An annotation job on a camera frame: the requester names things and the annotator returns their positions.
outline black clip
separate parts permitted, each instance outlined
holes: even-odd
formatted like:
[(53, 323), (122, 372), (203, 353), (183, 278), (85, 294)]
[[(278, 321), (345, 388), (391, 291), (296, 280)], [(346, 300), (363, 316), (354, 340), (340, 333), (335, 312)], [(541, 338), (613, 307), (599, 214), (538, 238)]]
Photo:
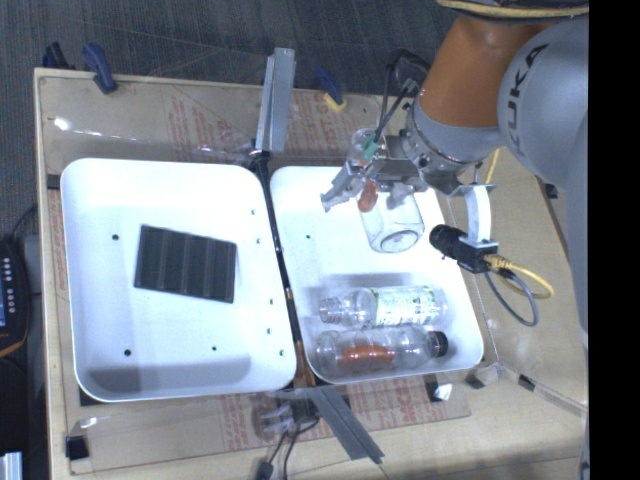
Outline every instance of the black clip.
[(69, 65), (67, 59), (65, 59), (58, 41), (51, 43), (45, 49), (44, 56), (42, 58), (42, 66), (45, 68), (56, 69), (76, 69), (75, 66)]
[(67, 436), (64, 455), (72, 461), (86, 459), (89, 456), (89, 448), (84, 436)]
[(89, 68), (96, 72), (93, 80), (104, 94), (109, 94), (118, 88), (118, 84), (111, 76), (107, 55), (98, 43), (86, 43), (82, 47), (82, 58)]

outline bottle label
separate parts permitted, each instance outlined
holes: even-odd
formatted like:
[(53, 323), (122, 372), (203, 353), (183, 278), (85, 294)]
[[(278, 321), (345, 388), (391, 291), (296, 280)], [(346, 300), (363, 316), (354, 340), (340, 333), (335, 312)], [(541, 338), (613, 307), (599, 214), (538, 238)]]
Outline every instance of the bottle label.
[(442, 311), (427, 286), (372, 288), (371, 292), (377, 301), (375, 325), (429, 325)]

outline plastic bottle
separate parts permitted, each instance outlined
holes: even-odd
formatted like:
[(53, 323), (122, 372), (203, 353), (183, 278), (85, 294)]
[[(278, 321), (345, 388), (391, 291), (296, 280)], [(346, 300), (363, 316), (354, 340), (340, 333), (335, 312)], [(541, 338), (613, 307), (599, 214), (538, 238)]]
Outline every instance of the plastic bottle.
[(354, 288), (342, 296), (320, 301), (325, 323), (353, 327), (442, 324), (448, 313), (436, 290), (425, 285)]
[(413, 194), (391, 208), (389, 192), (380, 193), (369, 211), (360, 212), (369, 246), (376, 252), (399, 253), (413, 247), (424, 234), (424, 222)]
[(442, 331), (419, 325), (323, 331), (316, 358), (321, 373), (333, 377), (371, 374), (385, 370), (415, 370), (431, 358), (443, 357), (449, 340)]

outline black cable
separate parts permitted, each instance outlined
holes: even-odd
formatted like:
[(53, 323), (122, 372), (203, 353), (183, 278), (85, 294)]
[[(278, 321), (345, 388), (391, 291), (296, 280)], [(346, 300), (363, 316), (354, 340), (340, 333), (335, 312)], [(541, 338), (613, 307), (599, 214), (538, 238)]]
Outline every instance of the black cable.
[(520, 279), (511, 270), (507, 270), (507, 269), (501, 268), (501, 269), (498, 270), (497, 274), (501, 275), (505, 279), (509, 279), (509, 280), (515, 281), (518, 285), (520, 285), (520, 288), (522, 288), (522, 291), (527, 295), (527, 298), (529, 299), (529, 303), (531, 304), (531, 312), (533, 313), (533, 318), (532, 318), (531, 321), (528, 321), (528, 320), (525, 320), (524, 318), (522, 318), (520, 315), (518, 315), (511, 308), (511, 306), (509, 306), (509, 304), (507, 304), (507, 301), (505, 301), (502, 298), (502, 295), (500, 295), (500, 293), (498, 292), (498, 289), (493, 284), (493, 281), (491, 280), (491, 277), (489, 276), (489, 272), (485, 272), (484, 276), (487, 278), (487, 282), (489, 283), (489, 286), (491, 287), (491, 291), (493, 291), (494, 295), (502, 303), (502, 305), (505, 307), (505, 309), (509, 313), (511, 313), (511, 315), (518, 322), (520, 322), (522, 325), (526, 325), (527, 327), (535, 327), (536, 325), (538, 325), (538, 305), (536, 304), (536, 301), (533, 298), (533, 293), (531, 293), (531, 290), (529, 290), (529, 287), (524, 283), (524, 281), (522, 281), (522, 279)]
[(384, 470), (384, 468), (382, 467), (382, 464), (376, 464), (378, 466), (378, 469), (382, 472), (382, 474), (384, 475), (384, 477), (387, 480), (393, 480), (388, 474), (387, 472)]
[(23, 377), (27, 377), (27, 370), (24, 366), (22, 366), (18, 361), (16, 361), (13, 357), (11, 356), (3, 356), (0, 357), (0, 361), (6, 363), (6, 364), (10, 364), (14, 369), (16, 369), (17, 371), (20, 372), (20, 374)]
[(387, 102), (389, 100), (389, 84), (391, 83), (391, 76), (393, 75), (394, 64), (387, 64), (386, 76), (384, 77), (384, 89), (382, 91), (382, 106), (380, 109), (380, 121), (376, 128), (376, 135), (373, 141), (377, 144), (382, 135), (382, 129), (384, 128), (385, 118), (387, 117)]
[(13, 226), (13, 229), (11, 230), (11, 238), (15, 239), (16, 238), (16, 233), (18, 232), (18, 229), (20, 228), (20, 226), (22, 225), (22, 223), (24, 221), (27, 220), (27, 218), (32, 214), (35, 213), (36, 210), (38, 209), (38, 205), (34, 204), (33, 206), (31, 206), (27, 211), (25, 211), (20, 218), (18, 219), (18, 222), (16, 222), (15, 226)]
[(276, 455), (280, 451), (280, 448), (282, 448), (282, 443), (284, 443), (285, 437), (287, 437), (287, 431), (286, 430), (280, 436), (280, 439), (278, 440), (278, 444), (276, 445), (276, 449), (273, 451), (273, 454), (271, 455), (271, 458), (267, 461), (268, 464), (271, 464), (273, 462), (273, 459), (276, 458)]
[(298, 437), (302, 434), (304, 434), (305, 432), (311, 430), (313, 427), (315, 427), (318, 423), (320, 423), (320, 418), (316, 417), (313, 419), (311, 425), (309, 425), (308, 427), (300, 430), (300, 427), (302, 426), (302, 421), (299, 421), (296, 424), (296, 431), (294, 432), (293, 436), (291, 437), (291, 443), (289, 444), (289, 448), (287, 449), (287, 454), (284, 457), (284, 464), (282, 465), (282, 480), (288, 480), (287, 477), (287, 463), (289, 462), (289, 456), (291, 455), (291, 451), (293, 450), (293, 445), (296, 444), (296, 441), (298, 439)]
[[(418, 87), (421, 86), (422, 82), (424, 81), (424, 77), (427, 76), (427, 74), (429, 73), (429, 70), (431, 69), (431, 64), (429, 64), (422, 57), (416, 55), (415, 53), (411, 53), (410, 51), (405, 50), (404, 48), (400, 49), (400, 51), (396, 54), (396, 56), (397, 56), (397, 60), (395, 61), (394, 71), (395, 71), (396, 83), (398, 84), (398, 86), (401, 86), (407, 78), (412, 78), (413, 80), (415, 80)], [(400, 74), (402, 73), (402, 69), (400, 68), (400, 62), (402, 60), (406, 61), (406, 63), (409, 64), (409, 66), (420, 71), (423, 74), (422, 79), (418, 79), (417, 77), (414, 77), (414, 76), (407, 77), (406, 75), (404, 78), (402, 78), (400, 76)]]
[(409, 88), (408, 87), (403, 87), (402, 88), (402, 91), (400, 92), (400, 94), (396, 98), (396, 101), (393, 103), (393, 105), (391, 106), (391, 109), (389, 110), (389, 112), (387, 112), (387, 115), (384, 117), (384, 119), (381, 121), (381, 123), (379, 125), (379, 129), (380, 129), (381, 133), (382, 133), (382, 130), (384, 129), (384, 127), (387, 126), (387, 124), (389, 124), (389, 121), (391, 121), (391, 118), (393, 117), (393, 114), (395, 113), (396, 110), (398, 110), (398, 107), (400, 106), (400, 103), (402, 102), (402, 99), (407, 95), (408, 92), (409, 92)]

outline cable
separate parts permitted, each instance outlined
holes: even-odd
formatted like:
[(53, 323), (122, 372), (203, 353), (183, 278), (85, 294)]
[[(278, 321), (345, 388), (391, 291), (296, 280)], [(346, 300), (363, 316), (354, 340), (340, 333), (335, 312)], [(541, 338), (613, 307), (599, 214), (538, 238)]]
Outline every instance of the cable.
[(407, 94), (411, 90), (413, 90), (414, 87), (415, 88), (419, 87), (419, 85), (415, 80), (413, 80), (412, 78), (407, 78), (407, 80), (405, 80), (402, 83), (402, 90), (400, 94), (396, 97), (396, 101), (394, 102), (389, 112), (387, 112), (387, 104), (389, 101), (389, 85), (391, 84), (391, 79), (393, 78), (394, 73), (396, 75), (396, 79), (398, 78), (398, 73), (396, 68), (397, 68), (398, 62), (400, 62), (401, 59), (406, 59), (410, 64), (419, 67), (421, 70), (425, 72), (427, 72), (430, 67), (426, 61), (424, 61), (417, 55), (405, 49), (400, 49), (394, 52), (392, 60), (387, 64), (385, 68), (384, 90), (382, 92), (382, 106), (380, 109), (380, 121), (379, 121), (378, 127), (376, 128), (376, 134), (373, 139), (373, 141), (376, 144), (380, 141), (382, 130), (391, 120), (391, 117), (400, 106), (402, 99), (405, 98)]
[(282, 465), (282, 480), (288, 480), (288, 476), (287, 476), (287, 464), (289, 462), (289, 456), (291, 455), (291, 451), (293, 450), (293, 445), (296, 444), (296, 441), (298, 439), (298, 437), (302, 434), (304, 434), (305, 432), (311, 430), (313, 427), (315, 427), (318, 423), (320, 423), (320, 418), (316, 417), (312, 420), (311, 425), (309, 425), (308, 427), (306, 427), (305, 429), (300, 430), (301, 426), (302, 426), (303, 420), (299, 421), (298, 423), (296, 423), (296, 431), (294, 432), (293, 436), (291, 437), (291, 443), (289, 444), (289, 448), (287, 449), (287, 454), (284, 457), (284, 463)]
[(16, 222), (15, 226), (13, 226), (13, 229), (11, 230), (11, 237), (13, 239), (16, 238), (16, 233), (18, 232), (18, 229), (20, 228), (20, 226), (22, 225), (23, 222), (25, 222), (27, 220), (27, 218), (32, 214), (35, 213), (38, 210), (38, 205), (34, 204), (33, 206), (31, 206), (27, 211), (25, 211), (20, 218), (18, 219), (18, 222)]
[[(512, 271), (524, 274), (526, 276), (529, 276), (534, 281), (537, 281), (540, 285), (542, 285), (542, 287), (545, 288), (546, 292), (532, 294), (535, 299), (548, 299), (548, 298), (553, 297), (555, 295), (555, 290), (553, 289), (553, 286), (551, 286), (551, 284), (548, 283), (545, 279), (543, 279), (541, 276), (539, 276), (535, 272), (532, 272), (528, 268), (522, 267), (522, 266), (514, 263), (513, 261), (508, 260), (504, 256), (500, 256), (499, 254), (487, 254), (486, 256), (484, 256), (483, 259), (487, 263), (489, 263), (489, 268), (491, 268), (491, 269), (512, 270)], [(503, 277), (503, 282), (511, 290), (515, 291), (516, 293), (518, 293), (520, 295), (527, 295), (525, 290), (522, 290), (521, 288), (513, 286), (504, 277)]]
[(384, 477), (385, 477), (387, 480), (393, 480), (393, 479), (392, 479), (392, 478), (387, 474), (387, 472), (384, 470), (384, 468), (382, 467), (382, 464), (377, 464), (377, 466), (378, 466), (378, 469), (382, 472), (382, 474), (384, 475)]
[(27, 378), (27, 370), (24, 366), (22, 366), (18, 361), (16, 361), (11, 356), (2, 356), (0, 357), (0, 361), (10, 364), (15, 370), (19, 371), (20, 374), (26, 379)]
[(505, 307), (505, 309), (509, 313), (511, 313), (511, 315), (518, 322), (520, 322), (522, 325), (526, 325), (527, 327), (535, 327), (536, 325), (538, 325), (538, 305), (536, 304), (535, 298), (534, 298), (533, 294), (531, 293), (531, 290), (529, 290), (529, 288), (527, 287), (527, 285), (516, 274), (514, 274), (510, 270), (500, 269), (497, 272), (497, 274), (500, 275), (501, 277), (502, 276), (508, 276), (510, 279), (512, 279), (513, 281), (515, 281), (516, 283), (518, 283), (521, 286), (521, 288), (523, 290), (523, 293), (525, 293), (527, 295), (527, 298), (529, 299), (529, 303), (531, 304), (531, 312), (533, 314), (533, 318), (532, 318), (531, 321), (528, 321), (528, 320), (525, 320), (524, 318), (522, 318), (520, 315), (518, 315), (511, 308), (511, 306), (509, 306), (507, 301), (502, 298), (502, 295), (500, 295), (500, 293), (498, 292), (497, 288), (493, 284), (493, 281), (491, 280), (491, 277), (489, 276), (489, 272), (485, 272), (484, 275), (485, 275), (485, 277), (487, 279), (487, 282), (489, 283), (489, 286), (491, 287), (491, 291), (493, 291), (493, 293), (498, 298), (498, 300), (502, 303), (502, 305)]
[(496, 164), (498, 163), (498, 156), (500, 156), (500, 150), (496, 149), (493, 152), (493, 156), (491, 157), (491, 163), (489, 164), (489, 169), (487, 170), (487, 176), (484, 179), (484, 184), (488, 185), (491, 182), (491, 177), (493, 176), (493, 171), (496, 168)]
[(280, 448), (282, 448), (282, 443), (284, 443), (284, 439), (287, 437), (287, 431), (285, 430), (282, 435), (280, 436), (280, 439), (278, 440), (278, 444), (276, 445), (276, 449), (273, 451), (273, 454), (271, 455), (271, 458), (267, 461), (268, 464), (273, 463), (273, 459), (276, 458), (276, 455), (278, 454), (278, 452), (280, 451)]

